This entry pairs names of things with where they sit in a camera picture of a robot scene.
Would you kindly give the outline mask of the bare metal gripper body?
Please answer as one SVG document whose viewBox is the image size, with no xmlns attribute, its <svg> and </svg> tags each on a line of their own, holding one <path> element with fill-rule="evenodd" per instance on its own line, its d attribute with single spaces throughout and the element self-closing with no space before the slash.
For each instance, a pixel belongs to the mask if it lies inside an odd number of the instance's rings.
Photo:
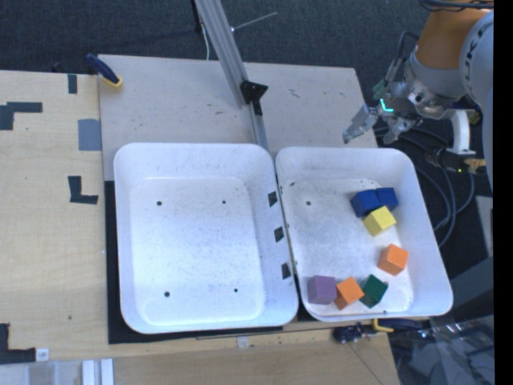
<svg viewBox="0 0 513 385">
<path fill-rule="evenodd" d="M 387 123 L 414 121 L 422 118 L 443 120 L 458 100 L 456 82 L 434 81 L 426 85 L 420 79 L 385 81 L 375 85 L 378 113 Z"/>
</svg>

